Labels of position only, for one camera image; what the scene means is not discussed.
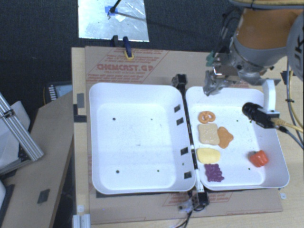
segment toy red pepper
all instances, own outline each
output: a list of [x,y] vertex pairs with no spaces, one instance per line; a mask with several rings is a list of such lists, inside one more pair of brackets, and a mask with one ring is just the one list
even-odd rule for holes
[[249,159],[256,167],[264,166],[269,162],[269,159],[263,150],[251,155]]

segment toy pretzel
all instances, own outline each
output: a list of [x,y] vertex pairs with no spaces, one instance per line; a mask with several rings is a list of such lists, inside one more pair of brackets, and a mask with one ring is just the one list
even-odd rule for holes
[[215,115],[213,112],[204,111],[199,114],[199,121],[202,124],[206,124],[208,122],[213,122],[215,120]]

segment toy food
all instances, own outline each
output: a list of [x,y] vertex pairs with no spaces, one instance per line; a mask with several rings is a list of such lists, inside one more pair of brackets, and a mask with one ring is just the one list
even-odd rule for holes
[[219,147],[225,149],[228,147],[229,143],[233,140],[233,135],[228,132],[228,130],[224,127],[218,128],[218,136],[219,136]]
[[251,155],[249,159],[256,167],[264,166],[269,162],[269,159],[263,150]]
[[218,126],[215,123],[199,125],[199,141],[205,144],[218,145]]
[[203,164],[213,164],[220,160],[220,152],[211,148],[198,148],[196,155]]
[[199,121],[202,124],[206,124],[208,122],[213,122],[215,120],[215,115],[213,112],[204,111],[199,114]]
[[221,182],[224,180],[218,164],[205,164],[204,166],[206,169],[206,176],[208,178],[208,181]]

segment purple grapes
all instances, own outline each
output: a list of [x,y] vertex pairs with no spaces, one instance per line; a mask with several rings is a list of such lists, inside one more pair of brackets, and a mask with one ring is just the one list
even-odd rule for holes
[[218,164],[205,164],[205,169],[208,181],[221,182],[222,180],[224,180],[224,177],[222,176],[222,172]]

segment aluminum foil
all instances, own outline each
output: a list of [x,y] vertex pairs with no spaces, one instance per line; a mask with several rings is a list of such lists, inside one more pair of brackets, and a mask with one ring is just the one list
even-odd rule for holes
[[80,38],[111,39],[149,42],[143,0],[121,0],[115,14],[109,9],[117,0],[78,0],[78,28]]

